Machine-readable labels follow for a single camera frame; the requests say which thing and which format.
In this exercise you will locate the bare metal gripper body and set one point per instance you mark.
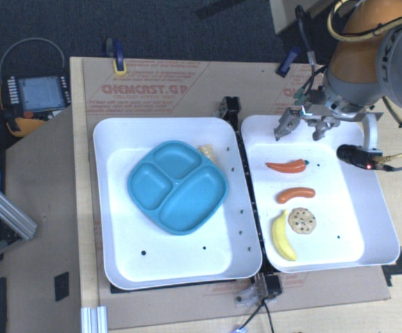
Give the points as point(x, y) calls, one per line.
point(325, 108)

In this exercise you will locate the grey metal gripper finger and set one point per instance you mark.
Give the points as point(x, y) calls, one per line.
point(320, 130)
point(285, 123)

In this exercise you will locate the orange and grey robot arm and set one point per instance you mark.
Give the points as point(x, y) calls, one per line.
point(367, 50)

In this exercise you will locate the orange carrot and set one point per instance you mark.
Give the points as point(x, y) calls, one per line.
point(285, 166)

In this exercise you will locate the orange sausage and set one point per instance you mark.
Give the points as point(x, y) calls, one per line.
point(295, 195)

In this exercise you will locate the pale yellow biscuit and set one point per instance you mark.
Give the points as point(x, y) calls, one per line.
point(208, 152)

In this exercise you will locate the tan chocolate chip cookie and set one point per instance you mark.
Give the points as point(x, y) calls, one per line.
point(302, 221)

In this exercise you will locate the white plastic tray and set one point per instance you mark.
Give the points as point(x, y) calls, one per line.
point(173, 255)
point(343, 220)

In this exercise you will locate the brown cardboard board red print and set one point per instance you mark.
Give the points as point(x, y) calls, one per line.
point(186, 92)

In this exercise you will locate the yellow banana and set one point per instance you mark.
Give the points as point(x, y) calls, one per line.
point(282, 238)

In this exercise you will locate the blue divided plate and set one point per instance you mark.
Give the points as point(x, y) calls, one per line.
point(178, 187)

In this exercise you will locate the black cylinder on white bracket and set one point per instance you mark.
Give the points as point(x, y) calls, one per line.
point(360, 151)

